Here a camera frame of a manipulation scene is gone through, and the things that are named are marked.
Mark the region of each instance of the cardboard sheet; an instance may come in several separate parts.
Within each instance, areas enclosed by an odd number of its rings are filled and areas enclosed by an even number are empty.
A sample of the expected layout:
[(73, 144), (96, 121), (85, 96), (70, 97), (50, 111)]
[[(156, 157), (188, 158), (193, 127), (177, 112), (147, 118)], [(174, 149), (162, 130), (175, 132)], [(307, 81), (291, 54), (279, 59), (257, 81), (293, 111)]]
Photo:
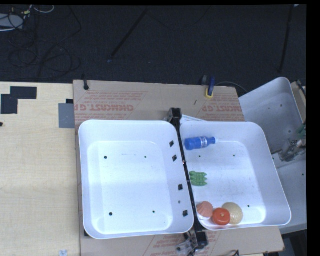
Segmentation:
[[(234, 87), (215, 86), (213, 98), (207, 98), (206, 86), (150, 84), (114, 81), (73, 81), (75, 138), (77, 151), (80, 246), (82, 256), (162, 256), (178, 255), (176, 245), (183, 234), (149, 235), (97, 240), (85, 235), (82, 216), (79, 126), (86, 120), (164, 120), (170, 108), (183, 115), (205, 121), (240, 121), (245, 118)], [(195, 255), (241, 255), (284, 250), (276, 226), (223, 231), (206, 231), (209, 245)]]

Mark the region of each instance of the black floor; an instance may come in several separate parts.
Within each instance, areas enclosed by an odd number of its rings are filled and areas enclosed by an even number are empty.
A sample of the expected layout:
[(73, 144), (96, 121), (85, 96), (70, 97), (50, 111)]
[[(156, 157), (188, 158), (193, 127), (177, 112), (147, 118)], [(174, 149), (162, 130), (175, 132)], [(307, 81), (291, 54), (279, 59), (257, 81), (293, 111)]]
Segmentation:
[[(0, 27), (0, 80), (199, 85), (206, 75), (242, 96), (277, 77), (306, 82), (307, 5), (0, 5), (23, 29)], [(108, 63), (110, 55), (113, 61)]]

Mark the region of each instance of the empty white tray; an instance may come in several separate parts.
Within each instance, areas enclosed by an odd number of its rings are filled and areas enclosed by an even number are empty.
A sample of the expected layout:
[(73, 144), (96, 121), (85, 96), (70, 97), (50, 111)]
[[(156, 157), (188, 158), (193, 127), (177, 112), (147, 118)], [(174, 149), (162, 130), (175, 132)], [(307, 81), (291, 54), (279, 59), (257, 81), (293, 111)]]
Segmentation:
[(215, 137), (207, 148), (186, 150), (188, 171), (207, 173), (207, 185), (192, 186), (196, 204), (208, 201), (214, 208), (238, 204), (243, 220), (238, 225), (215, 225), (200, 220), (208, 230), (282, 226), (291, 210), (279, 179), (265, 134), (253, 122), (199, 122), (181, 125), (181, 138)]
[(185, 233), (194, 224), (175, 127), (88, 120), (79, 128), (83, 224), (95, 239)]

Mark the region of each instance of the red tomato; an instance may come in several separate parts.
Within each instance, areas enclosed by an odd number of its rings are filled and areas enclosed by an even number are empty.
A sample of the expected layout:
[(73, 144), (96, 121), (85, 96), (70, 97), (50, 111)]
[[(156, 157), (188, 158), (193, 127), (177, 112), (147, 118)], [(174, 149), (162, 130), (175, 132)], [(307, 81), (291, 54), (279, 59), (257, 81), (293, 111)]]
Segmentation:
[(229, 222), (231, 220), (231, 215), (230, 215), (230, 212), (227, 209), (216, 208), (213, 211), (211, 220), (216, 225), (225, 226), (225, 225), (229, 224)]

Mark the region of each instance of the blue bottle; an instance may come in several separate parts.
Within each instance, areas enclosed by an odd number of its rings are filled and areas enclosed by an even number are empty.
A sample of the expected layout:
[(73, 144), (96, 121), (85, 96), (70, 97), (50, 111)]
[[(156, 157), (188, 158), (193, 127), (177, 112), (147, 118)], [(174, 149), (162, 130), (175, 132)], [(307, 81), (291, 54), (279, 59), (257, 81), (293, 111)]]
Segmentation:
[(195, 150), (195, 149), (203, 149), (208, 147), (210, 144), (215, 144), (216, 138), (215, 137), (193, 137), (193, 138), (186, 138), (184, 141), (184, 146), (186, 150)]

